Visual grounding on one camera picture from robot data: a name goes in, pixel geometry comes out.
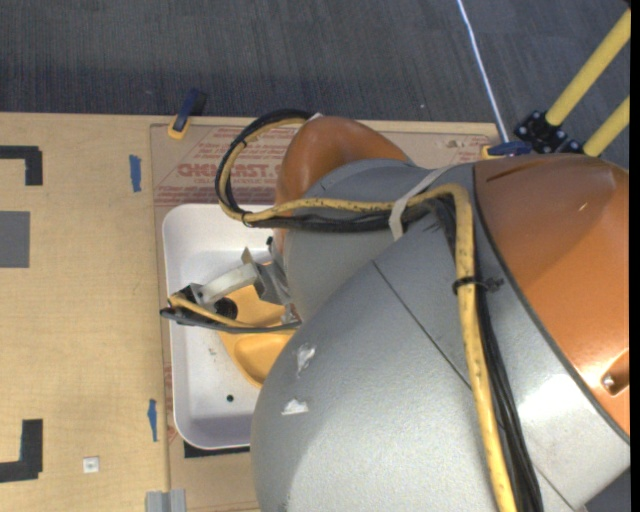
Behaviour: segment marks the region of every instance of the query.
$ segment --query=gray carpet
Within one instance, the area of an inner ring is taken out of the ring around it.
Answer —
[[[509,135],[627,7],[464,5]],[[496,122],[455,0],[0,0],[0,111],[173,114],[191,87],[214,116]],[[586,140],[629,91],[627,45],[564,128]],[[628,168],[628,128],[602,156]],[[629,488],[626,473],[590,512],[631,510]]]

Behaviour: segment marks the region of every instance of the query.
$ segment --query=black clamp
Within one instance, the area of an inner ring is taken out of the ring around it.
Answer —
[[[204,105],[207,102],[207,95],[198,89],[191,89],[187,94],[178,114],[169,123],[167,129],[169,137],[172,139],[183,139],[191,124],[192,116],[201,116],[204,112]]]
[[[553,153],[567,140],[567,132],[561,126],[549,123],[545,114],[534,110],[513,130],[520,140],[530,142],[537,153]]]

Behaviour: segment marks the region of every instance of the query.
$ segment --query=white cable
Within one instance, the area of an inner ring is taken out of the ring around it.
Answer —
[[[496,121],[498,123],[498,131],[500,132],[500,137],[502,138],[502,142],[509,142],[509,136],[507,135],[507,131],[504,129],[502,116],[500,115],[500,111],[498,110],[498,104],[496,103],[496,99],[493,96],[493,90],[491,89],[491,84],[489,83],[489,77],[487,76],[487,73],[484,69],[484,64],[482,63],[482,57],[480,57],[480,50],[478,50],[478,44],[476,43],[476,36],[473,33],[473,28],[471,27],[471,23],[469,22],[469,18],[467,17],[467,11],[464,8],[462,0],[457,0],[457,2],[458,2],[458,7],[460,8],[460,14],[462,14],[462,19],[464,20],[464,23],[467,26],[467,32],[469,32],[469,39],[471,39],[471,46],[473,47],[473,53],[476,56],[476,61],[478,62],[478,67],[480,68],[480,74],[482,75],[484,86],[487,89],[487,94],[489,95],[489,102],[491,103],[493,114],[495,115]]]

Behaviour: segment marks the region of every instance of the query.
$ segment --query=yellow cable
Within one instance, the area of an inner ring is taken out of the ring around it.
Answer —
[[[250,140],[254,140],[260,134],[275,126],[301,122],[304,122],[304,120],[292,119],[267,125],[256,131]],[[226,194],[224,191],[227,180],[231,175],[233,162],[243,149],[244,146],[238,145],[227,159],[225,167],[221,170],[220,191],[225,199]],[[456,277],[457,279],[473,277],[475,275],[473,213],[467,190],[461,185],[447,183],[412,197],[408,201],[407,207],[443,195],[453,196],[456,209]],[[363,202],[329,198],[303,198],[283,203],[258,213],[247,212],[243,215],[227,207],[224,203],[220,203],[221,208],[229,217],[247,224],[266,220],[300,208],[323,207],[364,213],[391,211],[393,205],[393,201]],[[475,283],[465,283],[458,288],[458,310],[469,380],[473,391],[493,493],[500,512],[517,512],[493,408],[489,372],[478,322]]]
[[[593,83],[631,37],[631,9],[627,9],[564,92],[547,111],[545,119],[560,126]]]
[[[584,153],[589,156],[599,156],[607,146],[611,144],[613,139],[624,130],[625,126],[629,124],[630,109],[631,97],[627,96],[613,111],[613,114],[611,114],[602,126],[589,137],[589,140],[584,143],[582,147]]]
[[[449,183],[434,192],[451,194],[456,209],[456,276],[458,279],[474,276],[473,213],[469,193],[461,185]],[[513,489],[500,442],[500,433],[491,398],[489,370],[482,347],[478,312],[476,306],[476,285],[468,283],[458,288],[458,313],[464,340],[467,370],[473,391],[473,399],[478,415],[480,433],[489,468],[493,494],[500,512],[516,512]]]

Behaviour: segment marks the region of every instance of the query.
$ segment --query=small white sticker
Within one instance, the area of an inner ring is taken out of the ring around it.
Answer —
[[[300,402],[294,398],[287,402],[281,414],[283,416],[291,416],[293,414],[304,414],[305,412],[309,412],[307,402]]]
[[[82,459],[82,469],[85,473],[97,473],[100,471],[100,457],[85,457]]]

